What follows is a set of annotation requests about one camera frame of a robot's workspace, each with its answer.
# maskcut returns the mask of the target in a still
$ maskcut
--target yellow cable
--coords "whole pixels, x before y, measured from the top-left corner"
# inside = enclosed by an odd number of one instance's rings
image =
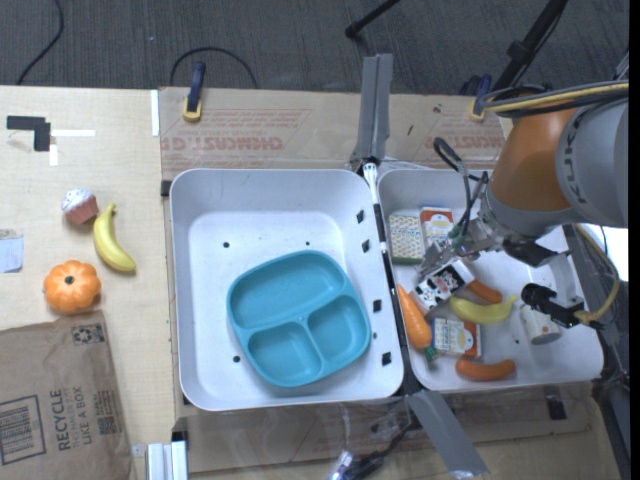
[[[629,82],[623,82],[619,84],[604,85],[600,87],[590,87],[588,89],[577,89],[574,91],[567,91],[563,93],[547,95],[547,96],[533,96],[526,100],[512,103],[497,103],[492,105],[487,103],[484,105],[484,110],[490,110],[491,112],[508,112],[509,110],[520,110],[523,108],[530,108],[534,105],[543,105],[545,103],[553,103],[556,101],[562,101],[567,99],[574,99],[581,96],[592,96],[594,94],[606,94],[610,92],[616,92],[629,89]]]
[[[582,225],[576,224],[575,227],[587,240],[587,242],[589,242],[589,245],[591,245],[591,247],[596,250],[598,255],[604,260],[604,262],[607,264],[607,267],[609,267],[609,270],[611,270],[611,273],[613,274],[613,286],[611,288],[611,292],[609,292],[607,300],[604,301],[600,309],[595,312],[579,310],[573,314],[573,316],[575,316],[580,321],[580,323],[589,325],[590,322],[594,322],[598,320],[602,315],[604,315],[613,304],[613,301],[616,298],[616,295],[618,294],[618,290],[620,288],[620,276],[618,275],[618,270],[616,269],[615,265],[602,251],[602,249],[600,249],[600,246],[596,243],[593,237],[591,237],[591,235],[589,235],[589,233],[582,227]]]

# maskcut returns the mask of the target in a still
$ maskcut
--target gray carpet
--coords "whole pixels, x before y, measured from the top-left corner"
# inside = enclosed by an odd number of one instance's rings
[[[472,75],[494,82],[506,51],[548,0],[403,0],[357,39],[345,28],[385,0],[59,0],[64,30],[22,85],[149,89],[174,62],[213,46],[242,59],[260,88],[359,92],[362,58],[394,55],[392,92],[456,94]],[[629,41],[630,0],[569,0],[521,82],[554,88],[609,80]],[[0,0],[0,84],[16,84],[56,35],[53,0]],[[249,88],[230,55],[180,63],[174,85],[207,64],[208,87]]]

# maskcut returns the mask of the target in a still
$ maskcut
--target white tape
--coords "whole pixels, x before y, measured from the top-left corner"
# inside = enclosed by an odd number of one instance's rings
[[[49,144],[49,165],[51,167],[58,165],[58,145],[54,142]]]
[[[51,130],[52,137],[95,137],[95,130]]]
[[[160,106],[158,98],[158,91],[151,91],[151,134],[154,137],[160,135]]]

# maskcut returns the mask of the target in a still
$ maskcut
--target toy carrot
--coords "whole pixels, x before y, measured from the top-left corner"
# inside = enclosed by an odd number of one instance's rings
[[[427,362],[430,362],[438,356],[437,350],[431,346],[431,327],[402,285],[398,284],[396,287],[409,343],[419,350],[424,350]]]
[[[503,359],[493,364],[483,364],[460,358],[456,361],[458,375],[475,381],[500,380],[515,373],[516,364],[511,359]]]

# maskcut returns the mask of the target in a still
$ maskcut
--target blue clamp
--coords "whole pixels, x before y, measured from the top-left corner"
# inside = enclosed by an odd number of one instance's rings
[[[184,99],[184,108],[182,109],[182,117],[185,121],[199,121],[202,115],[202,100],[200,99],[200,91],[204,84],[204,74],[207,66],[204,62],[197,62],[193,68],[193,78],[191,79],[191,91]]]
[[[476,90],[476,99],[469,106],[469,117],[472,121],[484,121],[484,105],[482,97],[489,94],[491,90],[491,75],[485,74],[480,78],[478,88]]]

